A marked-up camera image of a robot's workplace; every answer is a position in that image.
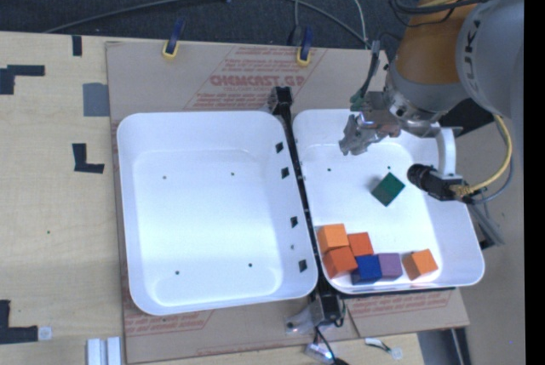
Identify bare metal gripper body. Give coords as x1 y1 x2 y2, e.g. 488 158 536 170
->
354 89 442 145

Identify green cube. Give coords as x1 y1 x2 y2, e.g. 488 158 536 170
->
370 172 406 208

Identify white plastic tray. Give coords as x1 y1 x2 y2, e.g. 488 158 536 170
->
116 111 319 317
291 108 486 295

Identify orange cube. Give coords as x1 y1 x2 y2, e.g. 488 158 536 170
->
316 223 351 254
322 246 359 280
401 248 439 282
347 231 375 258

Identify purple cube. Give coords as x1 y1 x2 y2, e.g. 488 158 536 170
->
377 252 404 280

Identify blue cube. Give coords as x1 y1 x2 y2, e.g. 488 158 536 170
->
349 254 382 286

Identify brown cardboard board red print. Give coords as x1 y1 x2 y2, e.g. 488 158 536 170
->
104 40 471 365

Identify black block with thin wires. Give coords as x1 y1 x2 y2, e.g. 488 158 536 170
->
268 86 295 116
313 290 345 324

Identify black cylinder on white bracket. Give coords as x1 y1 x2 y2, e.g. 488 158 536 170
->
406 126 464 202

